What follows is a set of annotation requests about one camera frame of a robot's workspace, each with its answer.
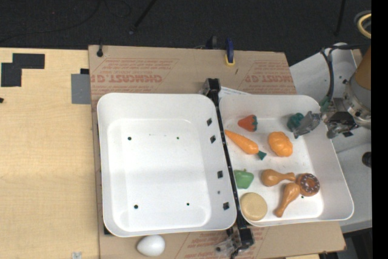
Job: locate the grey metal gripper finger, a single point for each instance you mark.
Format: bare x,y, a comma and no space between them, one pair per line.
331,133
306,124

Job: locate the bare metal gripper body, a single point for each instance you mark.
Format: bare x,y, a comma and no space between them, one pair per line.
341,119

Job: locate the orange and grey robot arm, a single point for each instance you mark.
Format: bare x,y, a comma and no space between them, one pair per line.
363,76

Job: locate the teal green toy vegetable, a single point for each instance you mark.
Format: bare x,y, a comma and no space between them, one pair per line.
294,122

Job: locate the orange toy pumpkin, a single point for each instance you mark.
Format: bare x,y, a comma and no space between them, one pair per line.
280,144

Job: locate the white plastic tray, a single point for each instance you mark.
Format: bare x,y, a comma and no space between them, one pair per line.
163,166
330,179

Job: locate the brown sprinkled toy doughnut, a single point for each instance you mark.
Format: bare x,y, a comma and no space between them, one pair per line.
315,188

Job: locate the red toy strawberry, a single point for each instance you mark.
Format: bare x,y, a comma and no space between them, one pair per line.
247,123

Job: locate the brown toy chicken drumstick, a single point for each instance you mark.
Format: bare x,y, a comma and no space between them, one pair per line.
272,177
288,197

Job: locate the orange toy carrot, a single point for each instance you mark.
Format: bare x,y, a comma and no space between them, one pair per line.
242,142

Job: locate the white paper label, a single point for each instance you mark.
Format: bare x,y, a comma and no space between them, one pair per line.
233,91

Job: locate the green toy pepper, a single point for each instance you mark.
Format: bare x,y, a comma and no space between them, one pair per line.
243,179

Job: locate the thin black rod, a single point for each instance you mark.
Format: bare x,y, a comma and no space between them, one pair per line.
229,160

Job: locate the beige round toy biscuit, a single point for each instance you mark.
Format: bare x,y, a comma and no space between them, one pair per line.
253,206

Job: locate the brown cardboard board red print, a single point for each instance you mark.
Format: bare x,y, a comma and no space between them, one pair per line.
182,76

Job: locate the white toy egg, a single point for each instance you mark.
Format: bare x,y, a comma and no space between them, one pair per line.
151,245

